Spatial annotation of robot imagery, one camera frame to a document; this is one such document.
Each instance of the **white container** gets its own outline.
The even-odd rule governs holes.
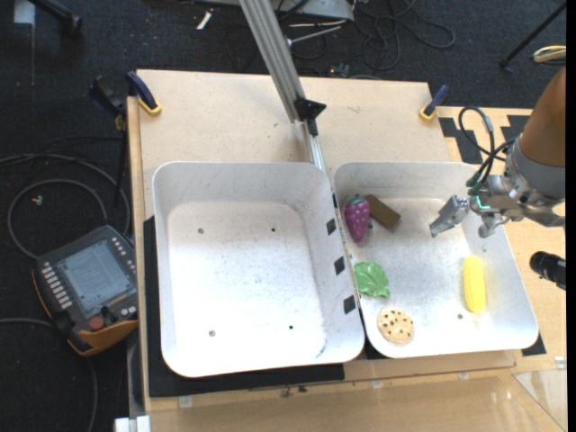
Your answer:
[[[360,295],[366,335],[381,354],[393,357],[436,356],[526,348],[538,336],[535,315],[510,249],[506,232],[496,228],[481,238],[478,214],[470,212],[453,229],[432,238],[429,223],[452,195],[463,196],[476,168],[464,163],[349,163],[334,175],[343,211],[356,194],[372,194],[401,216],[394,232],[376,220],[369,237],[348,249],[352,266],[376,262],[389,279],[390,298]],[[486,308],[468,311],[462,265],[478,256],[486,283]],[[414,320],[414,338],[405,345],[386,340],[376,326],[387,307],[400,307]]]
[[[153,176],[162,355],[200,377],[342,363],[365,342],[329,180],[310,163]]]

